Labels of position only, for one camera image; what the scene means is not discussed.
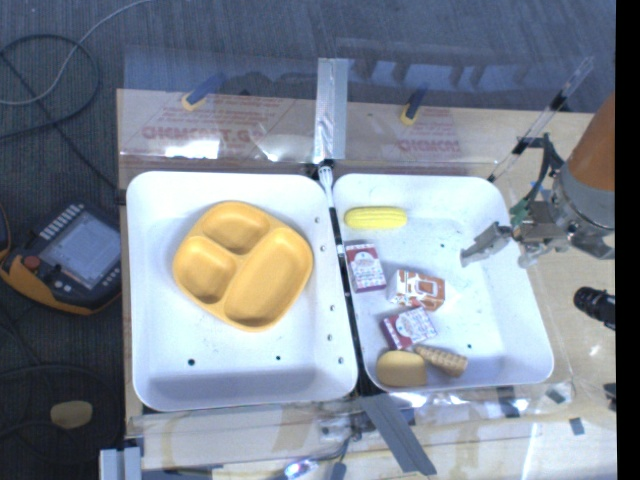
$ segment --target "gray floor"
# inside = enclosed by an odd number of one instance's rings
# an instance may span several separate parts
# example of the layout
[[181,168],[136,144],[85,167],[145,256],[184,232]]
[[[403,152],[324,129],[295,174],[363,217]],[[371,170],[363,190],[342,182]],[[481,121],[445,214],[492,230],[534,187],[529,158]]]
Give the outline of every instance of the gray floor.
[[[0,56],[0,99],[28,97],[25,83],[42,92],[69,48],[59,38],[13,41],[31,34],[78,40],[134,1],[0,0],[0,48],[6,45]],[[68,76],[42,105],[0,105],[0,204],[16,242],[41,215],[70,199],[87,199],[115,214],[115,90],[171,85],[172,75],[163,71],[164,58],[158,60],[157,52],[311,63],[318,57],[346,57],[354,59],[354,99],[404,102],[418,81],[426,80],[431,91],[425,104],[527,110],[542,110],[580,62],[593,57],[594,69],[568,107],[595,112],[615,88],[615,40],[616,0],[165,0],[140,5],[105,22],[83,44],[99,66],[100,84],[82,112],[47,125],[91,95],[95,79],[84,54],[74,57]],[[160,63],[158,69],[153,62]],[[295,90],[299,87],[278,86],[279,95],[297,96]],[[31,304],[2,284],[0,311],[42,363],[81,365],[122,392],[120,303],[80,318]],[[4,318],[0,322],[9,326]],[[0,371],[26,364],[16,343],[0,334]],[[6,389],[3,385],[0,477],[97,478],[95,461],[84,471],[49,465],[34,458],[25,441],[42,453],[84,458],[110,444],[104,432],[88,429],[80,437],[87,445],[83,454],[75,454],[64,435],[42,437],[36,427],[23,430],[22,439],[4,435],[16,423],[47,419],[50,401],[33,395],[38,382],[27,377],[12,380]],[[90,392],[100,412],[96,421],[117,421],[117,409],[100,398],[95,385],[59,377],[51,382],[60,382],[62,391],[71,393],[67,396],[86,399]]]

